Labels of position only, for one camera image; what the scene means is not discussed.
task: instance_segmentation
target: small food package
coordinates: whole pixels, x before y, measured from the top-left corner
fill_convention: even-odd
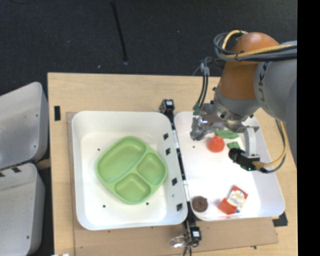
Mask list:
[[[218,209],[227,215],[239,213],[248,197],[243,189],[234,185],[229,193],[229,195],[219,203]]]

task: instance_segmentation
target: black bracket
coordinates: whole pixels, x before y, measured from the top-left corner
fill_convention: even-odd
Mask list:
[[[166,117],[169,118],[170,123],[171,123],[171,128],[173,131],[176,130],[175,122],[174,122],[174,110],[175,110],[175,104],[172,99],[164,99],[161,102],[161,105],[159,107],[159,111],[163,113]],[[180,172],[182,176],[182,180],[186,180],[186,175],[185,175],[185,169],[182,161],[182,156],[181,156],[181,151],[180,148],[176,149],[177,156],[178,156],[178,161],[179,161],[179,166],[180,166]],[[186,219],[184,220],[184,226],[186,229],[186,232],[188,236],[190,237],[190,245],[197,245],[199,241],[202,239],[201,231],[200,228],[197,227],[196,224],[196,216],[194,212],[192,211],[191,207],[191,202],[187,201],[187,208],[188,208],[188,214]]]
[[[279,218],[277,219],[273,219],[273,225],[274,227],[284,227],[284,226],[288,226],[288,219],[287,219],[287,215],[285,212],[283,212]]]

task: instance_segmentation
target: white bin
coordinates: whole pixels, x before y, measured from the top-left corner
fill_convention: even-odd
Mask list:
[[[209,134],[201,141],[190,138],[192,113],[181,112],[174,122],[175,140],[169,119],[159,112],[82,111],[71,122],[72,151],[75,179],[76,216],[89,230],[176,225],[188,213],[187,198],[203,196],[208,199],[205,212],[194,211],[203,221],[238,218],[273,217],[280,215],[285,202],[274,173],[249,172],[234,164],[228,148],[212,153],[207,148]],[[259,126],[252,118],[245,125]],[[260,130],[257,131],[257,151],[264,162],[270,161]],[[125,136],[136,136],[146,142],[165,160],[168,177],[147,201],[131,205],[118,199],[97,177],[95,164],[100,154]],[[243,147],[245,139],[239,137]],[[180,172],[176,148],[180,147],[186,174],[187,195]],[[226,215],[217,206],[233,185],[249,193],[240,213]]]
[[[48,147],[42,85],[33,82],[0,96],[0,110],[0,256],[25,256],[42,240],[45,185],[33,164]]]

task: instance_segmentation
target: black wire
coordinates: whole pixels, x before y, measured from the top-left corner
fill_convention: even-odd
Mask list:
[[[192,255],[192,249],[191,249],[191,246],[187,245],[184,249],[184,252],[183,252],[183,256],[186,256],[186,253],[187,253],[187,250],[189,248],[189,255],[191,256]]]
[[[225,68],[225,65],[224,65],[224,64],[222,64],[222,65],[219,64],[218,61],[224,61],[223,63],[225,63],[225,60],[220,59],[220,58],[215,58],[215,59],[213,60],[213,63],[216,64],[220,69],[223,70],[223,69]]]
[[[204,94],[204,92],[205,92],[205,87],[206,87],[206,76],[203,75],[203,76],[202,76],[202,88],[201,88],[201,93],[200,93],[200,96],[199,96],[199,99],[198,99],[199,104],[200,104],[201,99],[202,99],[202,97],[203,97],[203,94]]]
[[[217,49],[217,51],[221,54],[225,54],[225,55],[236,55],[236,52],[232,52],[229,50],[226,50],[224,48],[222,48],[222,44],[223,41],[225,39],[225,37],[228,35],[228,32],[225,33],[221,33],[218,34],[216,37],[214,37],[213,39],[213,44],[215,46],[215,48]],[[243,35],[243,33],[238,33],[238,34],[234,34],[233,36],[239,36],[239,35]],[[261,54],[276,54],[276,53],[284,53],[286,51],[289,50],[294,50],[297,49],[297,45],[292,45],[292,46],[288,46],[286,48],[281,48],[281,49],[274,49],[274,50],[270,50],[270,51],[266,51],[263,53],[257,53],[257,54],[253,54],[252,58],[246,58],[243,59],[243,61],[255,61],[255,62],[265,62],[265,61],[285,61],[285,60],[292,60],[292,59],[296,59],[297,58],[297,53],[288,53],[286,55],[275,55],[275,56],[271,56],[271,57],[259,57],[259,55]]]
[[[122,34],[122,29],[121,29],[120,20],[119,20],[119,16],[118,16],[118,11],[117,11],[117,7],[116,7],[116,0],[109,0],[109,3],[111,5],[112,11],[113,11],[116,28],[118,30],[118,34],[119,34],[119,37],[120,37],[120,42],[121,42],[122,52],[123,52],[123,63],[125,65],[127,65],[128,64],[128,54],[127,54],[127,50],[126,50],[124,36]]]
[[[202,100],[201,100],[201,103],[199,105],[199,108],[202,107],[202,105],[204,104],[205,102],[205,98],[206,98],[206,95],[207,95],[207,90],[208,90],[208,83],[209,83],[209,76],[208,75],[203,75],[203,78],[205,78],[205,86],[204,86],[204,92],[203,92],[203,97],[202,97]]]
[[[285,139],[284,132],[283,132],[283,130],[281,129],[279,120],[275,120],[275,122],[276,122],[276,126],[277,126],[277,128],[278,128],[278,130],[279,130],[279,132],[280,132],[280,135],[281,135],[281,138],[282,138],[282,142],[283,142],[283,146],[284,146],[285,143],[286,143],[286,139]],[[285,162],[285,160],[286,160],[286,157],[287,157],[287,154],[284,155],[284,157],[282,158],[280,164],[279,164],[276,168],[274,168],[274,169],[272,169],[272,170],[267,170],[267,169],[265,169],[265,168],[262,168],[261,171],[262,171],[263,173],[267,173],[267,174],[274,173],[274,172],[278,171],[278,170],[283,166],[283,164],[284,164],[284,162]]]
[[[196,73],[200,70],[200,68],[201,68],[201,66],[198,66],[198,67],[196,68],[196,70],[192,73],[192,76],[195,76]]]
[[[191,246],[192,246],[193,248],[198,247],[198,245],[199,245],[199,242],[198,242],[198,241],[197,241],[197,242],[193,242],[193,243],[191,244]]]
[[[204,66],[207,67],[209,63],[212,63],[212,62],[213,62],[213,60],[214,60],[214,59],[213,59],[212,57],[208,57],[208,56],[205,57],[204,60],[203,60]]]

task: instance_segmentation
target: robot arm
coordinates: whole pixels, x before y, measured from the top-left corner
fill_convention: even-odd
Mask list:
[[[231,51],[225,50],[232,36],[239,37]],[[226,64],[214,99],[205,104],[202,99],[194,108],[199,117],[193,118],[191,138],[201,140],[221,125],[244,132],[243,122],[262,107],[286,124],[297,165],[297,41],[279,44],[263,33],[236,30],[218,35],[214,44]]]

